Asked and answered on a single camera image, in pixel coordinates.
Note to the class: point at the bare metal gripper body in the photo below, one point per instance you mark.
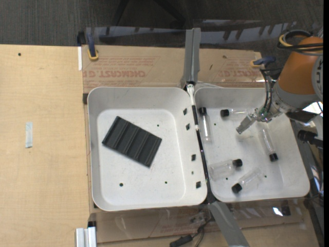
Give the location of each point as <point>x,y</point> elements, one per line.
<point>271,110</point>

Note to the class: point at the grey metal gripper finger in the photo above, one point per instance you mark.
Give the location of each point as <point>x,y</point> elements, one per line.
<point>243,122</point>
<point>248,125</point>

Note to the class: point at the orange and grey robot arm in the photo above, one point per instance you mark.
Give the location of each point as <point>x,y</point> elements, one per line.
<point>298,71</point>

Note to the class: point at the slim clear bottle black cap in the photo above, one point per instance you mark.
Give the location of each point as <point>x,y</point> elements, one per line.
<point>267,143</point>
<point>205,127</point>
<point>225,113</point>

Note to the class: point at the wide clear bottle black cap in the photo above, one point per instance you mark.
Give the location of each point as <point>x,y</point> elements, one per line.
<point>248,180</point>
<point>221,169</point>

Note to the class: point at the white plastic tray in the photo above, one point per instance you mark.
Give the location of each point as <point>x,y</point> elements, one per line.
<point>144,189</point>
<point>288,174</point>

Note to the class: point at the black ribbed plastic rack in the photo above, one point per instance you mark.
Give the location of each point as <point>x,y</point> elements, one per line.
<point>132,141</point>

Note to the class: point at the brown cardboard board red print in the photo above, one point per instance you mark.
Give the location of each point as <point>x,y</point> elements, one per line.
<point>133,71</point>

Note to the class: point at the black cylinder on white bracket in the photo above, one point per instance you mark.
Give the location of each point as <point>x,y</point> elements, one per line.
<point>307,137</point>

